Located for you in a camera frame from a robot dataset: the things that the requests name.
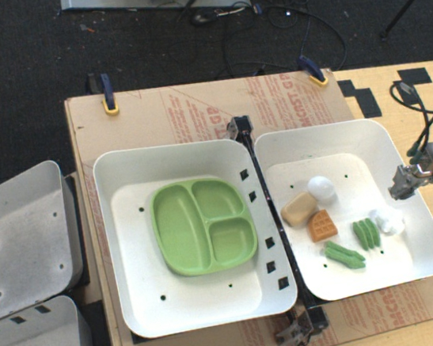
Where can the green divided plate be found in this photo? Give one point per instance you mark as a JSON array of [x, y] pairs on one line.
[[177, 233]]

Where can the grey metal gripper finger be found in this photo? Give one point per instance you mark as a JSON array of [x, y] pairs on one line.
[[408, 172], [400, 189]]

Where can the white cauliflower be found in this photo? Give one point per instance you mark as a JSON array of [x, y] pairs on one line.
[[388, 221]]

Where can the green bean pods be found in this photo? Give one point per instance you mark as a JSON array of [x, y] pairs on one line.
[[344, 256], [366, 234]]

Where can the thin black rod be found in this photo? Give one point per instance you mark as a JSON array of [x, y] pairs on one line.
[[275, 216]]

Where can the orange waffle piece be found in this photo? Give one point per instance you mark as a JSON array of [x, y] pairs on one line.
[[322, 227]]

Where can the white egg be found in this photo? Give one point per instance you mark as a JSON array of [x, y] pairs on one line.
[[320, 188]]

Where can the brown cardboard board red print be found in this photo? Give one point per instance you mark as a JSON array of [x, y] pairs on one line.
[[191, 109]]

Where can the tan bread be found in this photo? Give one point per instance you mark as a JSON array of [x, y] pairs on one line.
[[298, 209]]

